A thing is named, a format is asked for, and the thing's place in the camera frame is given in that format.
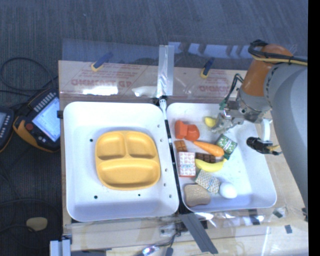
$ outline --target toy banana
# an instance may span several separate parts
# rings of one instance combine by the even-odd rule
[[[210,163],[210,162],[205,162],[201,159],[195,159],[195,166],[199,169],[206,171],[206,172],[213,173],[213,172],[217,172],[217,171],[221,170],[226,161],[228,161],[228,160],[226,158],[224,158],[220,162]]]

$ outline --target orange toy cup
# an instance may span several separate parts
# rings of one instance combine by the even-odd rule
[[[178,120],[174,124],[175,137],[179,140],[182,140],[188,133],[188,126],[182,121]]]
[[[195,124],[188,125],[188,131],[184,137],[187,141],[196,141],[200,137],[200,132],[198,127]]]
[[[195,124],[185,124],[178,120],[174,124],[175,138],[187,141],[196,141],[200,137],[200,132]]]

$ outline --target toy carrot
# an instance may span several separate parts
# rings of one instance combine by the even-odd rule
[[[222,157],[225,154],[224,150],[215,144],[202,142],[198,140],[194,141],[193,143],[199,148],[203,149],[204,151],[207,151],[208,153],[210,153],[215,157]]]

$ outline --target gray carpet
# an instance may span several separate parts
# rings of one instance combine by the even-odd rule
[[[57,76],[59,60],[90,58],[85,51],[81,55],[81,49],[78,54],[72,47],[68,51],[76,42],[152,47],[180,42],[186,46],[184,57],[192,55],[188,52],[192,43],[233,49],[236,54],[217,57],[212,68],[246,70],[251,59],[239,52],[256,39],[286,46],[296,56],[308,56],[308,5],[308,0],[3,0],[0,63],[13,57],[31,58]],[[197,60],[192,64],[190,59],[185,63],[179,65],[203,65]],[[38,89],[50,79],[39,65],[21,59],[5,65],[1,75],[20,89]],[[3,107],[24,102],[29,98],[26,95],[34,93],[16,94],[21,91],[3,82],[0,90]],[[15,133],[0,153],[0,202],[18,198],[46,202],[1,204],[0,255],[47,256],[49,241],[60,238],[56,214],[62,209],[60,160],[60,152],[41,151]],[[23,227],[7,228],[25,225],[26,219],[38,216],[49,221],[40,237]]]

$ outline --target beige object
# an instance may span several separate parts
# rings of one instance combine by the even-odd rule
[[[212,176],[211,173],[206,172],[202,169],[199,171],[197,177],[195,178],[195,182],[209,192],[215,194],[218,193],[221,184],[221,182],[216,177]]]
[[[207,205],[211,201],[209,192],[198,184],[190,184],[184,187],[185,204],[189,207]]]
[[[44,217],[29,218],[26,225],[35,231],[44,230],[48,225],[48,220]]]

